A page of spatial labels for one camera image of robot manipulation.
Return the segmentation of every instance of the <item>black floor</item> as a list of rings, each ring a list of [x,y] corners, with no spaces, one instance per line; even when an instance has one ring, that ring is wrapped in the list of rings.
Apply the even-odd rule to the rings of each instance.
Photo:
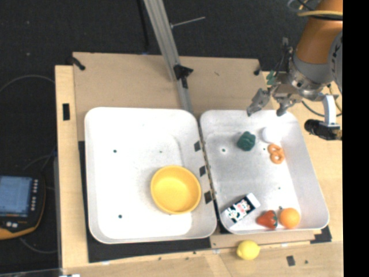
[[[288,0],[163,1],[173,24],[206,17],[174,28],[180,55],[258,58],[263,70],[278,61],[282,38],[295,45],[306,23],[287,9]],[[58,266],[47,159],[57,153],[54,66],[67,64],[73,51],[159,54],[141,7],[137,0],[0,0],[0,172],[29,165],[43,171],[49,187],[40,227],[0,242],[0,274]]]

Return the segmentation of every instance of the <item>red strawberry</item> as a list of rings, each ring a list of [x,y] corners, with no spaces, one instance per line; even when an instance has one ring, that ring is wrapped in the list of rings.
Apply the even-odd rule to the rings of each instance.
[[[278,225],[277,214],[274,210],[268,210],[256,219],[261,226],[275,229]]]

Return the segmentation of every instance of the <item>white tray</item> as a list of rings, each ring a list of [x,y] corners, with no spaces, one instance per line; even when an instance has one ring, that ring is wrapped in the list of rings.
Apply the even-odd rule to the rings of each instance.
[[[261,206],[234,226],[224,227],[234,234],[260,233],[265,227],[256,224],[261,212],[294,207],[302,216],[295,230],[314,230],[325,227],[329,213],[297,119],[286,113],[277,117],[274,110],[262,110],[248,117],[246,111],[212,110],[201,116],[202,138],[210,177],[219,213],[237,202],[245,194],[253,193]],[[282,164],[270,161],[262,138],[265,127],[282,132],[279,145],[285,153]],[[237,147],[239,137],[246,131],[256,136],[251,151]],[[279,225],[276,231],[285,231]]]
[[[168,215],[150,194],[152,175],[183,166],[210,191],[196,119],[187,111],[107,108],[85,117],[89,228],[106,244],[206,238],[216,228],[214,204],[202,196],[191,213]]]

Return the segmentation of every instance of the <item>pretzel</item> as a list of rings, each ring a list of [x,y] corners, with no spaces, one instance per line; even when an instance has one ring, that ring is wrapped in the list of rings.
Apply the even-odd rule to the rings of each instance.
[[[275,164],[281,164],[284,160],[284,151],[283,149],[276,145],[271,144],[268,146],[268,152],[270,153],[270,160]]]

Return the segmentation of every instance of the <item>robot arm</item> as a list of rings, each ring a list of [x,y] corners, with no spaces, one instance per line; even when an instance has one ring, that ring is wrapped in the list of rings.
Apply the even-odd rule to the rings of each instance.
[[[294,1],[288,2],[290,8]],[[332,95],[324,95],[321,91],[335,81],[342,94],[343,0],[320,0],[314,9],[307,4],[313,0],[298,1],[307,10],[294,11],[299,16],[309,16],[309,19],[294,50],[286,42],[283,44],[283,57],[279,66],[287,61],[287,72],[277,71],[275,75],[274,71],[271,72],[267,77],[270,87],[266,91],[259,89],[247,113],[250,116],[261,110],[271,97],[280,105],[278,116],[285,114],[288,108],[303,99],[323,102],[325,121],[308,121],[306,129],[323,139],[342,139],[337,134],[339,125],[335,123],[336,107]]]

